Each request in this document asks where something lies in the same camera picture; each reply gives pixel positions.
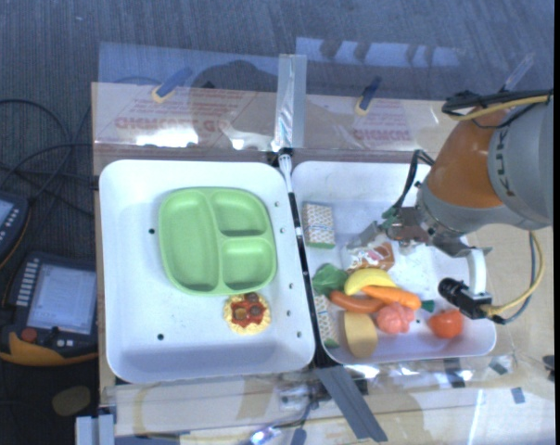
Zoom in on tan toy bread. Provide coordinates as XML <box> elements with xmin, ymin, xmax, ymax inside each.
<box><xmin>342</xmin><ymin>310</ymin><xmax>379</xmax><ymax>360</ymax></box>

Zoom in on black cylinder on white bracket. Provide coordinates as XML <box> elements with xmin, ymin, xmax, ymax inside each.
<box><xmin>437</xmin><ymin>244</ymin><xmax>494</xmax><ymax>321</ymax></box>

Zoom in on yellow banana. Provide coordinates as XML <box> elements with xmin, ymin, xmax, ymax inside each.
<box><xmin>343</xmin><ymin>267</ymin><xmax>398</xmax><ymax>298</ymax></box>

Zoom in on white plastic tray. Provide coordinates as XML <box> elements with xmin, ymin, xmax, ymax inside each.
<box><xmin>290</xmin><ymin>159</ymin><xmax>498</xmax><ymax>366</ymax></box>
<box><xmin>97</xmin><ymin>158</ymin><xmax>317</xmax><ymax>385</ymax></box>

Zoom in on yellow and red toy pizza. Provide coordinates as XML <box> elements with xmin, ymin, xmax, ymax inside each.
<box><xmin>222</xmin><ymin>291</ymin><xmax>273</xmax><ymax>337</ymax></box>

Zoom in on brown and white toy pastry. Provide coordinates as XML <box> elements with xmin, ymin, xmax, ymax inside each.
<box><xmin>346</xmin><ymin>240</ymin><xmax>397</xmax><ymax>273</ymax></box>

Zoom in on pink toy grapes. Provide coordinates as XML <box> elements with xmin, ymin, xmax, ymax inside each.
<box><xmin>375</xmin><ymin>301</ymin><xmax>417</xmax><ymax>336</ymax></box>

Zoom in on orange carrot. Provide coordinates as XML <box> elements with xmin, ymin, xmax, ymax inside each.
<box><xmin>360</xmin><ymin>285</ymin><xmax>437</xmax><ymax>314</ymax></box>

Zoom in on green divided plate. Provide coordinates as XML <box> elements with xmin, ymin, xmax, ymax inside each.
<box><xmin>158</xmin><ymin>186</ymin><xmax>279</xmax><ymax>297</ymax></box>

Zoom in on orange-red toy sausage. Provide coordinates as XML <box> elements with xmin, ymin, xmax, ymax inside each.
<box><xmin>328</xmin><ymin>289</ymin><xmax>386</xmax><ymax>315</ymax></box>

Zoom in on orange patterned white carton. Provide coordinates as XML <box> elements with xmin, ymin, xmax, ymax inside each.
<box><xmin>301</xmin><ymin>201</ymin><xmax>337</xmax><ymax>250</ymax></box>
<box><xmin>312</xmin><ymin>294</ymin><xmax>342</xmax><ymax>349</ymax></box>

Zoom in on orange toy tomato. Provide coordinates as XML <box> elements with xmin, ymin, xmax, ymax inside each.
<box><xmin>427</xmin><ymin>308</ymin><xmax>465</xmax><ymax>340</ymax></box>

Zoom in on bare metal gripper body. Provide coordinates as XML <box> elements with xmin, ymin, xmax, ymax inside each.
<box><xmin>384</xmin><ymin>206</ymin><xmax>438</xmax><ymax>249</ymax></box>

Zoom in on green toy broccoli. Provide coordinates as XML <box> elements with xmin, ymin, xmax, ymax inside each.
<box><xmin>311</xmin><ymin>263</ymin><xmax>350</xmax><ymax>298</ymax></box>

